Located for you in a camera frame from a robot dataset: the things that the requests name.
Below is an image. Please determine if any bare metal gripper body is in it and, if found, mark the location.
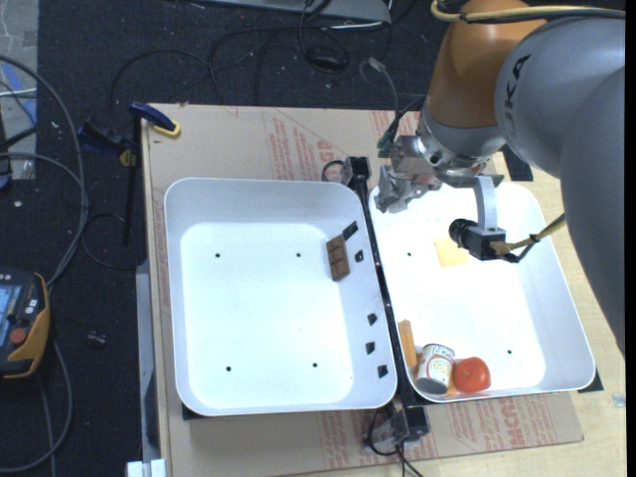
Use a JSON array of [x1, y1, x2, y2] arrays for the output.
[[386, 134, 491, 192]]

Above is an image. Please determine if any brown cardboard board red print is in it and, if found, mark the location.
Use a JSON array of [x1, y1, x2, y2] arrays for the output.
[[141, 101, 585, 477]]

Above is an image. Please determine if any red tomato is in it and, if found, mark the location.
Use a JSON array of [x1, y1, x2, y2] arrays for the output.
[[451, 356, 492, 395]]

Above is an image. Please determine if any brown chocolate bar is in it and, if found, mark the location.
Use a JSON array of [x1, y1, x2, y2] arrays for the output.
[[325, 235, 353, 282]]

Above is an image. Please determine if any thin black rod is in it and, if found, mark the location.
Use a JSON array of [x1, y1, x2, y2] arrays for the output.
[[349, 175, 416, 409]]

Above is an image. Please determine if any white plastic tray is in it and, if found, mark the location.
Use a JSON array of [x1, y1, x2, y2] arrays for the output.
[[163, 176, 398, 417], [368, 179, 596, 404]]

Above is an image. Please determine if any orange stick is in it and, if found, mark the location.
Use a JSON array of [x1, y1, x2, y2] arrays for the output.
[[397, 319, 418, 369]]

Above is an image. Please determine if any yellow cheese slice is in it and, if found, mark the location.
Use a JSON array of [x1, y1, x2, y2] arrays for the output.
[[432, 238, 470, 268]]

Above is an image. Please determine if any white can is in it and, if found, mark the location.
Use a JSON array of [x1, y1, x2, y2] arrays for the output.
[[414, 343, 457, 396]]

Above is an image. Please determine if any black block with thin wires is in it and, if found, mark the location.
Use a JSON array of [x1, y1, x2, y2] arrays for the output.
[[368, 404, 430, 455], [341, 155, 372, 186]]

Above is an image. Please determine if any black cylinder on white bracket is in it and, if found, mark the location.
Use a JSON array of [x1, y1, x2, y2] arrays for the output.
[[448, 174, 508, 261]]

